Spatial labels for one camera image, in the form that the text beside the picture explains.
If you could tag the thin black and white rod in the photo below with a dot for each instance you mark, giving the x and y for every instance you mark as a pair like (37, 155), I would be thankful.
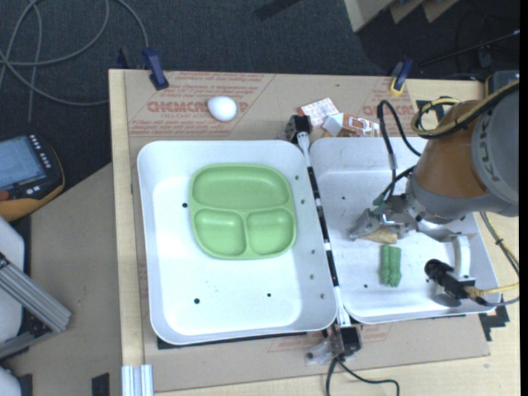
(326, 241)

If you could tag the green toy asparagus bundle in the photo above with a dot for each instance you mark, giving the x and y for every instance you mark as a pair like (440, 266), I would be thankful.
(390, 266)

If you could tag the black cylinder on white bracket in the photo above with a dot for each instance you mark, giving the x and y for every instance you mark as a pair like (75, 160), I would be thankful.
(447, 279)

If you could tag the white egg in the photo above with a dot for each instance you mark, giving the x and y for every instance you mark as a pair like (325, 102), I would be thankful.
(222, 108)

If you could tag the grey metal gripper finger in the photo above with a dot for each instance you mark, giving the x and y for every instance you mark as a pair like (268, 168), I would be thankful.
(400, 230)
(365, 222)

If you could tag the tan toy bread slice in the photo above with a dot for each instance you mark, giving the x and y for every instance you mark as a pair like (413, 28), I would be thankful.
(381, 236)

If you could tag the brown cardboard board red print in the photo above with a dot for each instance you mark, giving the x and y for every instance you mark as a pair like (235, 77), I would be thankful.
(247, 365)

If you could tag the orange and white carton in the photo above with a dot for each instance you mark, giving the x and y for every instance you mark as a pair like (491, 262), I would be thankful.
(354, 125)

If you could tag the orange and white packet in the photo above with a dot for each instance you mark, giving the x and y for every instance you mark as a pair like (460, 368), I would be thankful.
(318, 111)

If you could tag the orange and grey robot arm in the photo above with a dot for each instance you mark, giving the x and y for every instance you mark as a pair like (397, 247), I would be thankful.
(453, 171)

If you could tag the white plastic tray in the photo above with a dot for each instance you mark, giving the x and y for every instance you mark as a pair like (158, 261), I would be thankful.
(231, 295)
(363, 180)

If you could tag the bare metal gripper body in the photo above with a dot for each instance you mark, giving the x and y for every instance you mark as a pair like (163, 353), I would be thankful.
(397, 209)

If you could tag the green divided plate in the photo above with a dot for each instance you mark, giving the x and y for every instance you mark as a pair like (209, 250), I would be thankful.
(241, 208)

